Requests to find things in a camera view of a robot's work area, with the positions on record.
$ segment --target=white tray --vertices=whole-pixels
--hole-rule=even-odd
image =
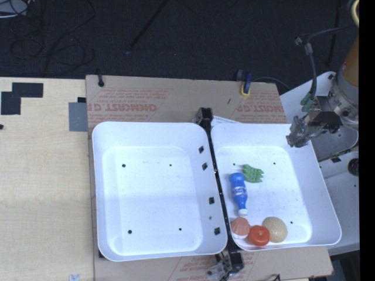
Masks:
[[[206,132],[193,123],[93,130],[98,246],[111,261],[216,254],[227,231]]]
[[[286,135],[290,124],[228,124],[212,128],[212,141],[228,216],[237,216],[231,198],[229,175],[248,164],[263,170],[260,183],[245,182],[250,225],[266,217],[286,223],[284,241],[259,247],[246,239],[234,239],[246,251],[292,246],[333,245],[341,228],[330,200],[319,163],[310,142],[291,148]]]

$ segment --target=black floor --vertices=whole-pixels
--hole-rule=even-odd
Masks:
[[[26,15],[0,14],[2,77],[84,78],[99,69],[233,80],[244,70],[280,80],[282,94],[312,78],[296,37],[351,27],[337,33],[333,50],[332,35],[311,41],[319,75],[338,70],[359,32],[347,10],[352,0],[167,0],[143,34],[165,0],[24,1]]]

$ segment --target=blue bottle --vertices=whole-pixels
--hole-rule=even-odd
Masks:
[[[245,217],[247,215],[246,201],[247,190],[245,186],[245,177],[242,173],[233,173],[229,176],[232,198],[238,206],[238,215]]]

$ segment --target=white bottle cap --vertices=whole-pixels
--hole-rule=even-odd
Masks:
[[[244,209],[240,209],[239,211],[238,211],[238,215],[240,216],[240,217],[245,217],[246,215],[247,215],[247,209],[246,208],[244,208]]]

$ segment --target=cardboard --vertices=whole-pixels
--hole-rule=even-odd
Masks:
[[[211,108],[215,116],[239,122],[286,123],[276,85],[251,83],[250,95],[244,97],[240,94],[242,83],[233,81],[103,76],[105,86],[100,87],[98,82],[98,76],[86,76],[96,280],[209,280],[205,272],[216,263],[214,255],[128,262],[112,262],[100,257],[91,143],[93,128],[104,121],[192,122],[200,107]],[[241,253],[245,268],[230,280],[273,280],[277,274],[286,280],[333,273],[324,246]]]

